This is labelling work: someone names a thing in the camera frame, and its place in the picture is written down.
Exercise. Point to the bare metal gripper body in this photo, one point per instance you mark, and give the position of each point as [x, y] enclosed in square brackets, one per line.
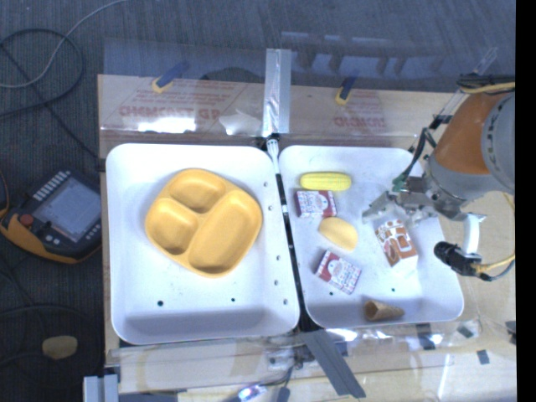
[423, 197]

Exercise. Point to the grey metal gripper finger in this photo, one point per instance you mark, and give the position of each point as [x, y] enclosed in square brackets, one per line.
[413, 219]
[379, 207]

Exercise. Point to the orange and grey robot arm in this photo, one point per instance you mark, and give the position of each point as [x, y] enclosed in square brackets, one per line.
[465, 140]

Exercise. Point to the brown and white carton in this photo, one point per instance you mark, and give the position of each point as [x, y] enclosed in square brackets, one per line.
[395, 243]

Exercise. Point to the yellow toy potato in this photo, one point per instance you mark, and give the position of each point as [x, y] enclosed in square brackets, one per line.
[339, 233]

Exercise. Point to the yellow corn cob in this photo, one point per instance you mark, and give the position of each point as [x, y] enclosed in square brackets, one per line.
[326, 181]

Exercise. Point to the red and white carton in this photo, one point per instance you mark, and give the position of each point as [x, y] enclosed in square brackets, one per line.
[315, 204]
[338, 272]

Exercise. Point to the white plastic tray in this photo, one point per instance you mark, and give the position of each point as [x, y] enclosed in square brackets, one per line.
[138, 266]
[377, 291]

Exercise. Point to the thin black and white rod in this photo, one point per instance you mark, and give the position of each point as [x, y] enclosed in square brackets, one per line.
[287, 224]

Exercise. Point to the brown ice cream cone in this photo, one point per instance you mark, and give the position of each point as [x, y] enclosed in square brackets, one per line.
[379, 310]

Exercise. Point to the brown cardboard board, red print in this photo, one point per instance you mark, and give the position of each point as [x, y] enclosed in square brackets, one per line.
[318, 115]

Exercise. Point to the yellow divided plate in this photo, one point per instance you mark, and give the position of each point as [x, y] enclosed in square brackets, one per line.
[218, 237]

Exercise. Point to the tan oval toy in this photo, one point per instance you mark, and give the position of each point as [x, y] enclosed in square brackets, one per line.
[60, 346]

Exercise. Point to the black cylinder on white bracket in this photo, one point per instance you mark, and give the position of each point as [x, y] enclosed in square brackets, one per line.
[454, 258]

